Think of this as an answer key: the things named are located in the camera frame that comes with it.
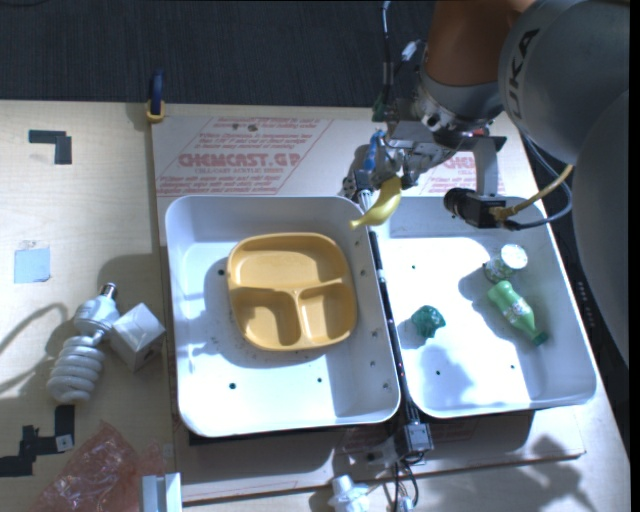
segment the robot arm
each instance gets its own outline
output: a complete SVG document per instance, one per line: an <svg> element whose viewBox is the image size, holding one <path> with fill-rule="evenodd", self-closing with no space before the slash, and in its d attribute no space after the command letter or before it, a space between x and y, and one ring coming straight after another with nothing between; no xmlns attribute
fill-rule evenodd
<svg viewBox="0 0 640 512"><path fill-rule="evenodd" d="M373 188L401 173L406 189L473 151L477 189L450 191L445 206L500 227L487 216L500 199L501 144L489 124L506 111L526 141L575 166L580 260L627 365L629 9L628 0L439 0L414 98L389 106L370 173Z"/></svg>

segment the blue sticky note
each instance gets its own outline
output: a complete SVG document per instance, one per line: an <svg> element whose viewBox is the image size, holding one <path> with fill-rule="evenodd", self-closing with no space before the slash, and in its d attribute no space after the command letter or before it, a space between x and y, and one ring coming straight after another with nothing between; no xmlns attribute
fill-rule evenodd
<svg viewBox="0 0 640 512"><path fill-rule="evenodd" d="M41 283L51 277L49 248L16 251L14 283Z"/></svg>

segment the table surface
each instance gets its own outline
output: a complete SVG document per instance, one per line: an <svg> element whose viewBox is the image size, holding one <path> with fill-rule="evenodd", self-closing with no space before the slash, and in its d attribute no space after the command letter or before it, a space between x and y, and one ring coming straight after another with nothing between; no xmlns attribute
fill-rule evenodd
<svg viewBox="0 0 640 512"><path fill-rule="evenodd" d="M185 116L370 117L366 109L343 108L167 109ZM28 142L33 129L66 131L73 141L73 164L54 165L52 145ZM0 102L0 457L17 454L24 425L40 428L41 436L52 435L56 404L45 389L46 381L62 344L76 334L71 321L76 308L94 297L102 284L119 284L121 310L143 302L161 322L166 319L168 293L161 278L152 145L144 105ZM29 248L49 249L50 277L14 283L15 252ZM111 351L105 355L92 399L75 410L76 446L106 421L138 451L156 440L164 448L167 470L179 470L172 456L166 354L135 373ZM631 510L629 458L600 376L594 398L571 409L584 455L421 476L418 510ZM28 510L72 453L38 457L33 476L0 478L3 510ZM405 486L412 494L411 485ZM387 510L393 494L391 483L373 484L370 510ZM331 495L323 486L191 504L189 509L331 511Z"/></svg>

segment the white cube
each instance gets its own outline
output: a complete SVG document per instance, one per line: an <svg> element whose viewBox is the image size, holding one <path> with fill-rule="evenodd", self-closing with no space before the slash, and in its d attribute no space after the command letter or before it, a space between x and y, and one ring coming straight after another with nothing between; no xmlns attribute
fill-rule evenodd
<svg viewBox="0 0 640 512"><path fill-rule="evenodd" d="M165 332L149 308L140 303L113 323L109 339L111 348L135 372L160 353Z"/></svg>

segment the can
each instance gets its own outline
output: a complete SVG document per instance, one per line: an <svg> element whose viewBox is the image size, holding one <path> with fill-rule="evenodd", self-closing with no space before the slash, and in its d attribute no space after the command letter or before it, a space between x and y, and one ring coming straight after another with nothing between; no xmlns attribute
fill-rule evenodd
<svg viewBox="0 0 640 512"><path fill-rule="evenodd" d="M489 281L498 283L508 280L514 272L527 266L527 253L518 244L505 244L484 266L484 274Z"/></svg>

